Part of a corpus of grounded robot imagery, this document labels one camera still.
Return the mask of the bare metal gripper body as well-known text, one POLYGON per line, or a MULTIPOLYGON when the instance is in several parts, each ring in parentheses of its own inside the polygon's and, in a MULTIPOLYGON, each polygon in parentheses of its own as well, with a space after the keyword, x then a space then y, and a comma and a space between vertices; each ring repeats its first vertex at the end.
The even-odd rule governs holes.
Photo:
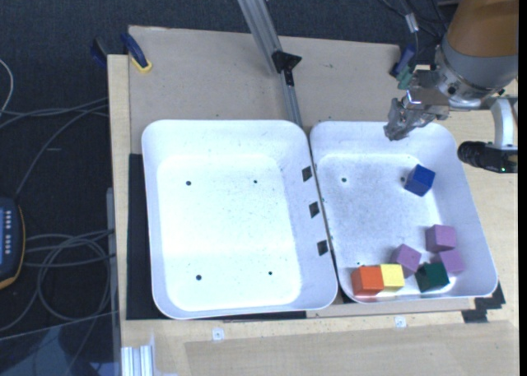
POLYGON ((445 119, 451 110, 481 109, 500 87, 482 86, 450 69, 416 70, 408 83, 405 109, 445 119))

